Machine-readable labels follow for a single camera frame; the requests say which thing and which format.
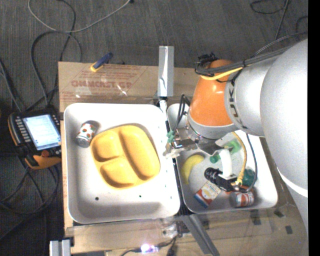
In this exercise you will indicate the brown cardboard board red print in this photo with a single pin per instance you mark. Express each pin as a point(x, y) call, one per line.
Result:
point(112, 82)

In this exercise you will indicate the black cylinder on white bracket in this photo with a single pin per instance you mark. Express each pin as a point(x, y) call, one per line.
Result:
point(226, 162)

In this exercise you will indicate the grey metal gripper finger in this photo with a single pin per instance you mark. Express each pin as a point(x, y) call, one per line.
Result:
point(170, 153)

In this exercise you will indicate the yellow banana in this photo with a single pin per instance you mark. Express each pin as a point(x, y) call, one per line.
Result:
point(189, 165)

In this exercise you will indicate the red and white can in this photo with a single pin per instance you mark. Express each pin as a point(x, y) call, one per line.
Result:
point(242, 199)

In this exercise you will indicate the red white blue carton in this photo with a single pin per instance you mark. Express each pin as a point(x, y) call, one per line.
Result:
point(206, 195)

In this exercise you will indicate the white can with red print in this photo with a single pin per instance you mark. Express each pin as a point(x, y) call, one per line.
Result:
point(86, 133)

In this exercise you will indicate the dark green round object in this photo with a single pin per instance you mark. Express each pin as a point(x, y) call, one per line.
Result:
point(248, 177)

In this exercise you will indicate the white plastic tray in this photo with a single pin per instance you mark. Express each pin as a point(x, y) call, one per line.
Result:
point(120, 205)
point(220, 205)

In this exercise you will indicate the yellow divided plate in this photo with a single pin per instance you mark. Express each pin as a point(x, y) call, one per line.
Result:
point(125, 155)

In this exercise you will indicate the green broccoli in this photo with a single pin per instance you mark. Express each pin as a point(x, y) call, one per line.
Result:
point(233, 146)

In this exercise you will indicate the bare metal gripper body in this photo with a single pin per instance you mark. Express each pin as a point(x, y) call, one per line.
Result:
point(185, 140)

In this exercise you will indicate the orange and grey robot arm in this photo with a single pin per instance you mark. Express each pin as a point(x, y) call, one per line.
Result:
point(275, 100)

